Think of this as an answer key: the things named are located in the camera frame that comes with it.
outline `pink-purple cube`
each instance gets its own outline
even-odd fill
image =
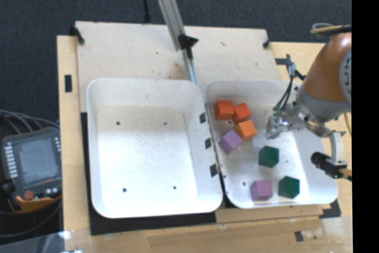
[[[242,143],[242,138],[234,130],[231,130],[221,138],[219,146],[226,154],[230,154],[240,143]]]
[[[250,186],[251,197],[254,201],[269,200],[273,193],[270,180],[256,180]]]

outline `cube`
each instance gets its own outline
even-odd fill
[[[250,186],[251,197],[254,201],[269,200],[272,195],[272,186],[270,180],[256,180]]]
[[[230,100],[219,100],[213,109],[216,120],[231,119],[235,113],[233,103]]]
[[[273,168],[279,163],[279,149],[272,146],[264,146],[259,151],[259,165]]]
[[[234,110],[235,114],[233,115],[232,120],[235,124],[245,121],[251,116],[250,109],[245,103],[235,105]]]
[[[258,133],[251,120],[238,123],[235,127],[235,131],[244,142],[251,140]]]
[[[222,137],[222,139],[219,141],[219,146],[228,155],[232,150],[238,147],[240,143],[242,143],[242,138],[239,137],[239,135],[234,130],[231,130]]]
[[[278,194],[286,198],[294,198],[300,193],[300,180],[285,176],[279,181]]]

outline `white tray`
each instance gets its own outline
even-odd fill
[[[216,144],[226,195],[237,207],[251,209],[286,204],[328,204],[337,197],[336,181],[317,169],[311,162],[315,151],[325,152],[322,140],[308,130],[285,132],[279,138],[266,139],[264,131],[273,106],[288,87],[287,81],[216,81],[207,88],[207,102],[216,141],[231,130],[231,121],[214,119],[213,105],[218,100],[246,103],[252,112],[252,121],[258,134],[226,155]],[[289,102],[294,99],[291,94]],[[280,161],[273,168],[258,164],[259,151],[265,145],[280,150]],[[278,195],[278,182],[284,176],[300,180],[300,193],[293,199]],[[270,180],[274,195],[265,202],[254,203],[250,185],[255,180]]]
[[[221,204],[198,86],[186,80],[96,79],[88,86],[87,109],[92,203],[99,214],[206,213]]]

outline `green block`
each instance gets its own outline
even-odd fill
[[[273,168],[279,162],[279,149],[271,146],[264,146],[259,151],[259,165]]]
[[[300,193],[300,180],[285,176],[279,181],[279,191],[280,196],[286,198],[294,198]]]

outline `orange cube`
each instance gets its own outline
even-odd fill
[[[236,133],[243,142],[251,140],[258,132],[251,120],[242,121],[235,127]]]
[[[214,116],[216,120],[228,120],[235,113],[233,103],[229,100],[219,100],[214,105]]]
[[[245,103],[237,104],[234,108],[235,114],[233,115],[232,120],[235,124],[245,121],[251,116],[250,109]]]

